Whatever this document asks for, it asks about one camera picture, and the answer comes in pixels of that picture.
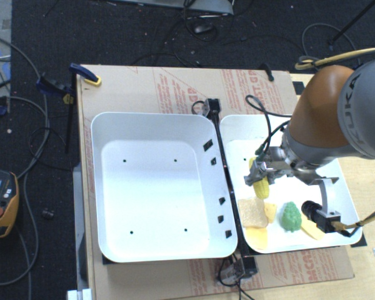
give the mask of tray with toy food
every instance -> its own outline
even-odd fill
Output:
[[[286,120],[273,116],[269,118],[272,129]],[[255,151],[268,136],[267,122],[262,114],[226,116],[221,121],[220,130],[244,238],[253,250],[278,253],[342,246],[360,240],[361,229],[351,237],[336,232],[325,234],[302,214],[301,206],[305,201],[321,204],[319,186],[308,186],[296,177],[286,176],[270,185],[259,181],[257,191],[253,186],[246,185],[244,176],[249,173],[250,164],[256,157]],[[271,145],[279,146],[281,138],[282,133],[277,132],[271,138]],[[341,213],[341,221],[359,221],[338,160],[320,167],[317,173],[322,177],[339,178],[334,184],[334,205]],[[269,190],[264,196],[259,194],[264,189],[261,186]]]

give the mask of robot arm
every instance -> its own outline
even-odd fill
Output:
[[[331,223],[340,218],[327,195],[338,179],[321,177],[316,170],[346,156],[375,159],[375,60],[355,71],[337,65],[318,71],[302,93],[281,145],[254,161],[244,180],[251,186],[267,177],[272,184],[286,175],[319,185],[322,206],[308,201],[302,211],[313,221],[317,218],[324,232],[334,232]]]

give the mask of green broccoli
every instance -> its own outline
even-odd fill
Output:
[[[288,202],[282,214],[281,226],[287,231],[297,231],[301,227],[301,214],[294,202]]]

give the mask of yellow multimeter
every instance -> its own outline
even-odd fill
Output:
[[[14,226],[19,205],[19,188],[15,174],[0,170],[0,238]]]

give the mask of wooden surface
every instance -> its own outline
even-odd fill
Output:
[[[309,75],[292,75],[293,81],[302,81],[306,84],[311,78]],[[78,98],[81,99],[81,90],[78,90]],[[83,103],[78,101],[78,111],[83,112]],[[88,284],[93,290],[95,286],[95,270],[93,262],[93,244],[91,230],[94,224],[91,223],[91,209],[89,208],[88,180],[86,171],[86,148],[85,148],[85,130],[84,117],[79,115],[79,132],[81,145],[81,166],[82,166],[82,186],[84,191],[84,212],[85,212],[85,231],[87,244],[87,270]],[[345,180],[349,187],[352,200],[357,209],[360,219],[364,219],[375,211],[375,161],[363,160],[359,158],[342,158],[339,160]],[[278,287],[273,289],[260,289],[247,291],[247,293],[256,300],[297,300],[297,299],[375,299],[375,221],[367,224],[363,228],[367,246],[346,247],[349,254],[352,268],[354,270],[354,279],[318,282],[313,284],[301,284],[297,286]],[[235,300],[239,296],[236,292],[227,294],[216,294],[210,296],[193,297],[194,300]]]

